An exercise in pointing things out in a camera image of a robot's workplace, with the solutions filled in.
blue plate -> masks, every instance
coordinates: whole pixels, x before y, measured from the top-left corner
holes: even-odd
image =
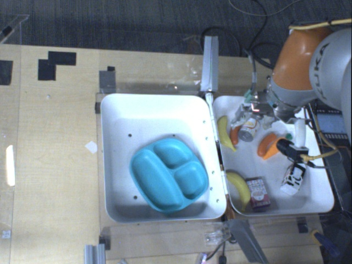
[[[140,149],[132,157],[130,173],[149,205],[166,214],[195,202],[209,185],[199,159],[186,144],[174,138]]]

tin can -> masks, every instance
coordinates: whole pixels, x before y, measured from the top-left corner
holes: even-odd
[[[238,131],[238,138],[245,142],[252,142],[259,127],[260,123],[255,117],[249,118]]]

orange object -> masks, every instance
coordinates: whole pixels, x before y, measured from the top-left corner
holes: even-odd
[[[288,90],[312,90],[309,65],[319,43],[332,33],[327,27],[294,30],[287,38],[273,71],[273,81]]]
[[[264,160],[276,155],[279,150],[276,147],[276,143],[278,140],[282,139],[283,137],[277,138],[274,133],[270,133],[267,135],[259,144],[257,154],[258,156],[262,157]]]
[[[236,126],[234,129],[231,128],[230,139],[231,139],[232,145],[234,145],[234,146],[238,144],[238,131],[240,129],[241,129],[241,125]]]
[[[258,150],[257,150],[257,154],[260,157],[263,157],[270,144],[272,144],[275,140],[277,139],[277,136],[274,133],[270,133],[269,135],[267,135],[259,144],[258,146]]]

banana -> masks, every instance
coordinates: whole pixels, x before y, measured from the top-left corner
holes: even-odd
[[[219,132],[220,143],[226,147],[229,147],[231,150],[235,152],[236,148],[232,145],[231,139],[226,132],[226,127],[227,127],[227,116],[224,115],[223,117],[220,117],[218,120],[218,132]]]
[[[237,173],[234,172],[226,172],[227,179],[233,184],[238,193],[240,194],[240,199],[242,203],[241,211],[245,211],[247,204],[251,199],[251,192],[248,188],[246,181]]]

small box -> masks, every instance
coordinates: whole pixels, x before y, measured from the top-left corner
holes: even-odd
[[[263,180],[261,178],[252,178],[246,182],[251,192],[250,203],[253,210],[269,206],[270,199]]]

